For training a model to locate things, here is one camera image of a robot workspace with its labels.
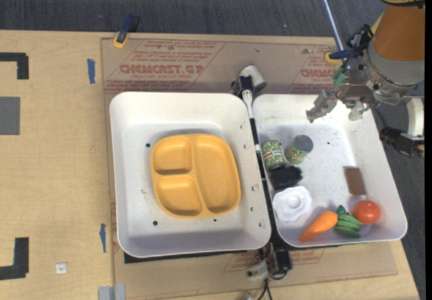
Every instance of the white plastic tray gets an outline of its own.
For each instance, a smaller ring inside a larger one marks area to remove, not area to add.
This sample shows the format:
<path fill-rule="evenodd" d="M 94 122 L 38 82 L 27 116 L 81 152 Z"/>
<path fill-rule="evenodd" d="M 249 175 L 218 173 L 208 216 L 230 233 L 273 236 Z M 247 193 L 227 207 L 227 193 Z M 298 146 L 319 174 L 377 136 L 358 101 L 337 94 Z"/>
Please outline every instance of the white plastic tray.
<path fill-rule="evenodd" d="M 110 108 L 117 235 L 134 257 L 258 249 L 271 235 L 245 104 L 229 94 L 121 93 Z M 179 219 L 157 204 L 151 147 L 166 136 L 220 136 L 236 159 L 242 197 L 217 218 Z"/>
<path fill-rule="evenodd" d="M 348 119 L 349 110 L 339 102 L 329 115 L 311 124 L 306 119 L 306 110 L 313 107 L 315 99 L 316 96 L 309 95 L 262 95 L 253 103 L 261 143 L 277 139 L 285 151 L 298 134 L 306 134 L 314 142 L 313 151 L 298 165 L 304 175 L 299 185 L 305 186 L 313 198 L 312 214 L 289 224 L 276 219 L 281 238 L 295 247 L 401 239 L 407 230 L 406 216 L 372 113 L 367 111 L 362 120 L 352 122 Z M 360 168 L 367 198 L 381 206 L 379 221 L 364 226 L 359 239 L 343 237 L 330 230 L 301 243 L 298 238 L 321 212 L 335 210 L 342 204 L 352 213 L 352 206 L 364 199 L 350 194 L 345 166 Z"/>

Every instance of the green can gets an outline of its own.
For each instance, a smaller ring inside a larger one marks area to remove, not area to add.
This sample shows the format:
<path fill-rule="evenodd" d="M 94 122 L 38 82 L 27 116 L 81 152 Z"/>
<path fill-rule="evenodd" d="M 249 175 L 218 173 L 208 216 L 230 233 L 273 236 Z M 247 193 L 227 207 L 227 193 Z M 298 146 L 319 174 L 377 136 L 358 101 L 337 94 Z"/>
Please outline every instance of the green can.
<path fill-rule="evenodd" d="M 266 141 L 261 144 L 265 169 L 268 171 L 282 168 L 286 165 L 281 143 L 277 140 Z"/>
<path fill-rule="evenodd" d="M 299 164 L 313 150 L 313 141 L 307 135 L 298 135 L 285 150 L 285 157 L 291 164 Z"/>

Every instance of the carrot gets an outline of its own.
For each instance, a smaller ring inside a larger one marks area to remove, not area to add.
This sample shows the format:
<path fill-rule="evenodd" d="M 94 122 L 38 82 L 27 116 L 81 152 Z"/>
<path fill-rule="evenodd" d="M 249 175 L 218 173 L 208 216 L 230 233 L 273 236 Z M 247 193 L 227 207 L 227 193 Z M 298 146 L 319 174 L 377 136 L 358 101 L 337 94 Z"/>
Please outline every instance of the carrot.
<path fill-rule="evenodd" d="M 306 241 L 311 238 L 315 238 L 317 235 L 327 232 L 332 229 L 338 222 L 338 214 L 333 211 L 323 212 L 310 226 L 307 228 L 300 241 Z"/>

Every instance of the red tomato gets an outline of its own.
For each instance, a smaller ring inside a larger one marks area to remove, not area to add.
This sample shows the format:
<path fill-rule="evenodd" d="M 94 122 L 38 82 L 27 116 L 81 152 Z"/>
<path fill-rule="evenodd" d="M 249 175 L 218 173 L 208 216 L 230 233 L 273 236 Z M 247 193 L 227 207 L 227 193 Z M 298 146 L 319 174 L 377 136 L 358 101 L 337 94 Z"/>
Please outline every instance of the red tomato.
<path fill-rule="evenodd" d="M 359 201 L 354 206 L 354 217 L 364 224 L 375 223 L 380 215 L 379 206 L 371 200 Z"/>

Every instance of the yellow divided plate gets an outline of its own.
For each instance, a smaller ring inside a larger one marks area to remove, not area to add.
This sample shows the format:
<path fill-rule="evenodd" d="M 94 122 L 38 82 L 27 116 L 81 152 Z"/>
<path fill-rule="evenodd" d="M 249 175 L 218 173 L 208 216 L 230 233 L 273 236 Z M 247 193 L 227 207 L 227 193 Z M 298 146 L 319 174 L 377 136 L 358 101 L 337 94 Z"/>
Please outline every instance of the yellow divided plate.
<path fill-rule="evenodd" d="M 240 179 L 230 146 L 211 134 L 182 134 L 158 141 L 151 152 L 156 200 L 177 218 L 226 214 L 240 202 Z"/>

